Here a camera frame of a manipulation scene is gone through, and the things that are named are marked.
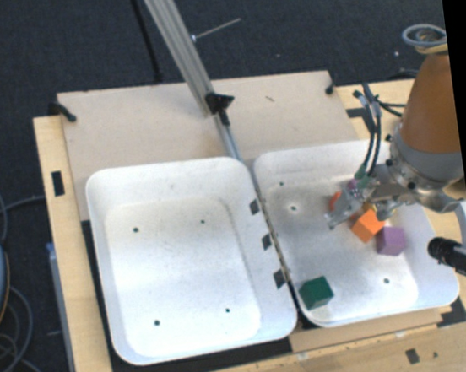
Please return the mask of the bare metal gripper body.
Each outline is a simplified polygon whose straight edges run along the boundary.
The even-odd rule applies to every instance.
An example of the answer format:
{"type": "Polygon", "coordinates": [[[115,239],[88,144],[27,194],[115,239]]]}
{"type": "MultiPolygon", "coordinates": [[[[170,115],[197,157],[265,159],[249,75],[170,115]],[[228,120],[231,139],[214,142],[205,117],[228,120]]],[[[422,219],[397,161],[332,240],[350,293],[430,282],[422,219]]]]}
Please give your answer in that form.
{"type": "Polygon", "coordinates": [[[437,213],[452,212],[452,197],[443,187],[443,183],[425,178],[402,159],[392,158],[376,165],[362,194],[373,205],[393,201],[398,208],[419,204],[437,213]]]}

